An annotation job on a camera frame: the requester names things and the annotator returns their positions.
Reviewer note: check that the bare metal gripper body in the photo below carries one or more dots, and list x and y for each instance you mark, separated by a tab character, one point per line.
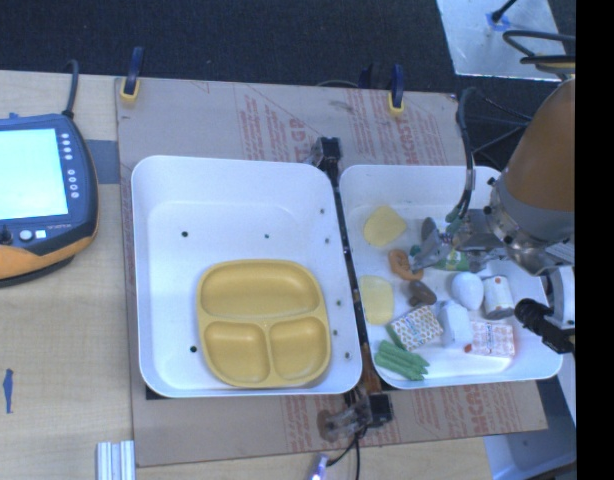
487	243

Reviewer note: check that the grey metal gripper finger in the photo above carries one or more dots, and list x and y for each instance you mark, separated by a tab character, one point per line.
428	254
429	228

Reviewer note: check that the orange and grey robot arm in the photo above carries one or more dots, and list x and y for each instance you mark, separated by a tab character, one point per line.
542	158

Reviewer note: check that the green and white packet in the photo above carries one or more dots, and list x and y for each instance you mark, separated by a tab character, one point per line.
453	261

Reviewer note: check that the orange pretzel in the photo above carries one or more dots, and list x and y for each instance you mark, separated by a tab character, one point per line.
397	260

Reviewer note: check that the white plastic tray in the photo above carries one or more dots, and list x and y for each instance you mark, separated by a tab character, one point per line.
237	208
437	193

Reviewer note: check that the brown lumpy toy food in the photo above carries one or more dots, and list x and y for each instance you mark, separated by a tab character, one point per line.
421	294

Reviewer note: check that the yellow potato crisp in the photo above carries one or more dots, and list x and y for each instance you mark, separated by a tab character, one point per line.
383	225
377	300

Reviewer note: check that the white egg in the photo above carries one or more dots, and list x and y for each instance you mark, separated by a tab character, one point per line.
467	290

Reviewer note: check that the white and orange can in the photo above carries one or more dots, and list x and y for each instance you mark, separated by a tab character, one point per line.
498	297

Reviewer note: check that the white carton orange pattern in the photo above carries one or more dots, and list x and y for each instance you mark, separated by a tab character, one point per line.
417	327

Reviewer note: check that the white plastic bottle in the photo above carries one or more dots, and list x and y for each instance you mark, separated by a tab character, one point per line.
454	324

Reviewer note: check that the orange and white packet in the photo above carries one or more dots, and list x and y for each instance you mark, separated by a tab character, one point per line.
493	339

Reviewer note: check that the green bean bunch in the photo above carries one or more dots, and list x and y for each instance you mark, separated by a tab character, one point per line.
399	360

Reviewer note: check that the yellow divided plate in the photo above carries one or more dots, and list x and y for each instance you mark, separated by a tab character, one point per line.
262	288

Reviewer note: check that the brown cardboard board red print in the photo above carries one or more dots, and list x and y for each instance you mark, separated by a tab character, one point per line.
197	118

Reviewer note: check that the black cylinder on white bracket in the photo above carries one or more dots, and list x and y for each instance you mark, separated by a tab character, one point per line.
542	318

